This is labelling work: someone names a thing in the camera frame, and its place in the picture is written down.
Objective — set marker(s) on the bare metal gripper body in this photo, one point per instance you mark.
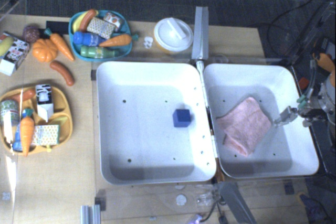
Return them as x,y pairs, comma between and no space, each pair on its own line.
328,102

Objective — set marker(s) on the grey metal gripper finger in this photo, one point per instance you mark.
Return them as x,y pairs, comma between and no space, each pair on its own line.
288,115

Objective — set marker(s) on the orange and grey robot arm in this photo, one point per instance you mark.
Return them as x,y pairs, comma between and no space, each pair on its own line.
326,61

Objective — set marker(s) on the white plastic tray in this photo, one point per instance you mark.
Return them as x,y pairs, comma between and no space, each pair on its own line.
286,144
147,136

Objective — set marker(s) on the pink folded cloth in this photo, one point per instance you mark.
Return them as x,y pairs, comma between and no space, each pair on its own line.
245,126

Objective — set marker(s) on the thin black and white rod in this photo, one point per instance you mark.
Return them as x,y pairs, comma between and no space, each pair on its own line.
202,78

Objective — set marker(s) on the blue cube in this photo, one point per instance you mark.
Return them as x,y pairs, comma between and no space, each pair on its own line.
181,118

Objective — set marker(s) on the small white round disc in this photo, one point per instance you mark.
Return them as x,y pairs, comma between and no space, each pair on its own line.
181,199

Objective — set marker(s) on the white lidded yellow container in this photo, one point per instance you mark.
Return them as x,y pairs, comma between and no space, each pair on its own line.
173,34

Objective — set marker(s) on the small white plastic piece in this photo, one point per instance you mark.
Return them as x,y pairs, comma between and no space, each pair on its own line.
148,42

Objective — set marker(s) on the blue divided plate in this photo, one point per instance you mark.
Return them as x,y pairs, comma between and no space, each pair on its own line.
126,52

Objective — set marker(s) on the orange carrot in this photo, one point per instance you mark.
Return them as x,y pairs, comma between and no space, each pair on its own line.
116,40
27,131
61,46

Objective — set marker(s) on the white can with orange print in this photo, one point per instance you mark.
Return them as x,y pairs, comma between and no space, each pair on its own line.
114,19

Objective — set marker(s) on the green bottle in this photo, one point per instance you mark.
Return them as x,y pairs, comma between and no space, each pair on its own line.
97,52

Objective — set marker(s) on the yellow patterned carton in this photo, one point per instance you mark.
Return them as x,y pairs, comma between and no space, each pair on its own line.
101,28
47,135

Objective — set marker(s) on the blue bottle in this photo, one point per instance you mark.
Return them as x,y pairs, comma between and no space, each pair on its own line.
17,143
86,38

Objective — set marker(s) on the brown sausage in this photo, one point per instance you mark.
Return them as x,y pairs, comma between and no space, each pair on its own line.
88,19
26,95
63,73

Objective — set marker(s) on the yellow divided plate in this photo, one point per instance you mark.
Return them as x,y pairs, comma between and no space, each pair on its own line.
64,118

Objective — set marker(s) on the yellow banana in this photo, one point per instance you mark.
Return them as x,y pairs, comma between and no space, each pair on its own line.
76,22

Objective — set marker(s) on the pale wood board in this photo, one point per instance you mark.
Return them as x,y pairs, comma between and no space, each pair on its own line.
65,186

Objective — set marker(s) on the cow print carton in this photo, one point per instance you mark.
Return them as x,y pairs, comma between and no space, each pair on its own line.
15,56
44,102

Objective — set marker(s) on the orange pumpkin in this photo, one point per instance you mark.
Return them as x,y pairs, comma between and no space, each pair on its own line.
44,50

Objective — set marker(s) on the dark purple grapes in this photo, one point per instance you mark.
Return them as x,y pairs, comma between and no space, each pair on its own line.
30,33

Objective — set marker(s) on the green and white carton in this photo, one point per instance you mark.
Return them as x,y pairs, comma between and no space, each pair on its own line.
9,112

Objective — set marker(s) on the yellow green corn cob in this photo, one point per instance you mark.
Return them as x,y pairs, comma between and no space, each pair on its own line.
5,46

